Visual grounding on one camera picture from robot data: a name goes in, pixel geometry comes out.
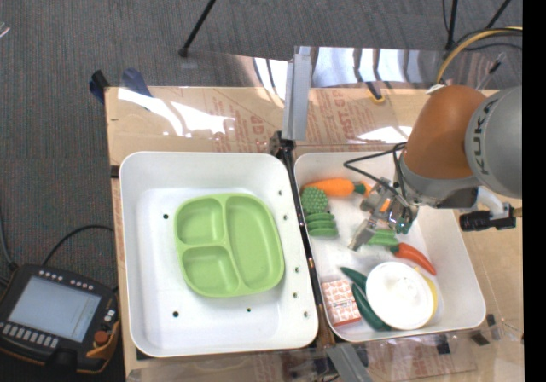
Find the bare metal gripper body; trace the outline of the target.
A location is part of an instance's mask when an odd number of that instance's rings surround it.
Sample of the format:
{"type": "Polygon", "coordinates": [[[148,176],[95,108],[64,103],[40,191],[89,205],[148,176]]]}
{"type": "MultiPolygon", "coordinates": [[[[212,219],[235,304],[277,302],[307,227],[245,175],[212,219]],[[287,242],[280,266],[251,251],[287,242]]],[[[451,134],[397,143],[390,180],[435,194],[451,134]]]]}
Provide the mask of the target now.
{"type": "Polygon", "coordinates": [[[408,234],[418,213],[418,207],[404,200],[384,177],[367,190],[360,209],[369,214],[369,228],[391,229],[396,234],[408,234]]]}

